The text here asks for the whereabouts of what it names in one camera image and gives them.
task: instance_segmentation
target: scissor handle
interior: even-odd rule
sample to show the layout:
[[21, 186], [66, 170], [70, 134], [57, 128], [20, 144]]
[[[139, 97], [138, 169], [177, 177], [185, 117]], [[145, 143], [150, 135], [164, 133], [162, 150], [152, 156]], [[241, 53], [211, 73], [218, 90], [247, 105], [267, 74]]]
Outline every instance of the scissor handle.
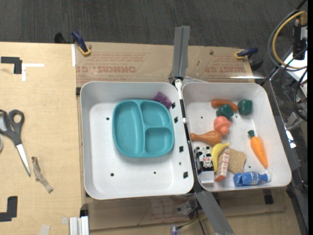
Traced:
[[[20, 117], [21, 117], [21, 120], [19, 122], [15, 122], [15, 120], [14, 120], [14, 117], [16, 115], [20, 115]], [[22, 128], [22, 125], [23, 125], [24, 120], [25, 120], [24, 113], [19, 111], [19, 110], [12, 110], [9, 112], [9, 120], [11, 122], [11, 125], [13, 126], [14, 132], [17, 135], [21, 136], [21, 128]]]
[[12, 129], [11, 129], [8, 113], [4, 110], [0, 110], [0, 117], [1, 116], [3, 117], [3, 122], [4, 122], [6, 130], [3, 130], [0, 128], [0, 133], [5, 134], [9, 138], [11, 138], [15, 145], [21, 144], [22, 140], [21, 140], [20, 136], [17, 133], [15, 133], [14, 131], [12, 131]]

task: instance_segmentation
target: white plastic tray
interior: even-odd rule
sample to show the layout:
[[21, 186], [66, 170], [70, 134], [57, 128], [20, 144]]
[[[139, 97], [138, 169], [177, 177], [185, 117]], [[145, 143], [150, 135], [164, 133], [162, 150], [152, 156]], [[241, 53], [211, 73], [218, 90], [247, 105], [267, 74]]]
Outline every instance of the white plastic tray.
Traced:
[[[203, 134], [214, 130], [213, 121], [216, 118], [216, 108], [211, 106], [213, 99], [225, 99], [238, 103], [241, 99], [253, 102], [253, 112], [249, 116], [241, 116], [238, 112], [231, 118], [229, 133], [223, 136], [222, 142], [229, 142], [229, 148], [246, 153], [247, 159], [244, 172], [257, 171], [269, 173], [271, 182], [257, 185], [236, 187], [233, 174], [227, 172], [227, 177], [213, 184], [202, 184], [208, 191], [242, 190], [251, 188], [283, 187], [291, 181], [291, 170], [283, 149], [283, 145], [275, 124], [273, 113], [266, 91], [253, 83], [188, 83], [182, 90], [188, 129], [190, 133]], [[268, 169], [264, 169], [250, 147], [249, 130], [255, 130], [262, 139], [267, 159]], [[192, 142], [193, 149], [197, 146], [208, 146], [204, 142]]]
[[[156, 158], [122, 155], [116, 149], [112, 135], [116, 104], [127, 99], [152, 99], [158, 92], [176, 105], [169, 109], [175, 134], [173, 149]], [[86, 192], [92, 198], [179, 195], [191, 190], [194, 178], [179, 96], [174, 86], [168, 83], [89, 82], [81, 89], [81, 108], [84, 181]], [[188, 177], [184, 178], [184, 173], [188, 173]]]

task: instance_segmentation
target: yellow cable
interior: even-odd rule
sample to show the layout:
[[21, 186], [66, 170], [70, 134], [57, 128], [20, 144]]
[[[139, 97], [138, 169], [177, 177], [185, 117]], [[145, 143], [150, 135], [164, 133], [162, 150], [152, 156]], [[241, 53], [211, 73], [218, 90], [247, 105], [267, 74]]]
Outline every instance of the yellow cable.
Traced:
[[[275, 35], [274, 35], [274, 38], [273, 38], [273, 44], [272, 44], [272, 47], [273, 47], [273, 54], [275, 56], [275, 58], [277, 59], [278, 62], [280, 62], [283, 66], [286, 66], [287, 64], [285, 64], [280, 58], [279, 56], [277, 55], [277, 52], [276, 52], [276, 39], [277, 39], [277, 36], [279, 35], [280, 31], [286, 26], [286, 24], [288, 24], [291, 20], [295, 19], [296, 17], [302, 15], [302, 14], [306, 14], [305, 11], [300, 11], [296, 14], [294, 14], [292, 17], [289, 17], [279, 28], [278, 30], [276, 31]], [[302, 69], [304, 67], [293, 67], [293, 66], [289, 66], [289, 68], [292, 68], [292, 69], [296, 69], [296, 70], [299, 70], [299, 69]]]

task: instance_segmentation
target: scissors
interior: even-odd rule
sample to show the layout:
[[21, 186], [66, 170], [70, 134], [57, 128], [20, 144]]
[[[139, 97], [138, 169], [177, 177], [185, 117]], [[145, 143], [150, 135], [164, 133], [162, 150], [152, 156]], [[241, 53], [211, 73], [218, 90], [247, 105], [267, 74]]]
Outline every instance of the scissors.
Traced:
[[[14, 117], [16, 115], [20, 115], [21, 117], [19, 122], [14, 121]], [[30, 177], [30, 169], [29, 169], [27, 157], [26, 157], [25, 150], [22, 144], [22, 140], [21, 140], [21, 128], [25, 119], [24, 113], [19, 110], [12, 110], [8, 114], [6, 111], [0, 110], [0, 119], [1, 118], [3, 118], [4, 126], [0, 125], [0, 133], [8, 136], [13, 141], [17, 150], [19, 151], [19, 155], [24, 164], [26, 172], [28, 176]]]

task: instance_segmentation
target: toy carrot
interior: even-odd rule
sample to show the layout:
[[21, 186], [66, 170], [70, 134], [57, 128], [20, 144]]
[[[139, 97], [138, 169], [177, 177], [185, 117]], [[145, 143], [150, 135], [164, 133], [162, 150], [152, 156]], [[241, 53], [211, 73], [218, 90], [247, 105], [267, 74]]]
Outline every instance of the toy carrot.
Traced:
[[266, 159], [266, 154], [265, 154], [262, 140], [259, 137], [256, 137], [254, 135], [253, 130], [248, 131], [248, 134], [251, 136], [250, 144], [251, 144], [252, 150], [254, 151], [255, 155], [258, 157], [260, 162], [263, 164], [263, 166], [267, 168], [268, 161]]
[[214, 99], [211, 101], [211, 106], [212, 107], [219, 107], [221, 105], [224, 105], [224, 104], [229, 104], [230, 108], [236, 112], [238, 111], [238, 106], [228, 100], [223, 100], [223, 99]]

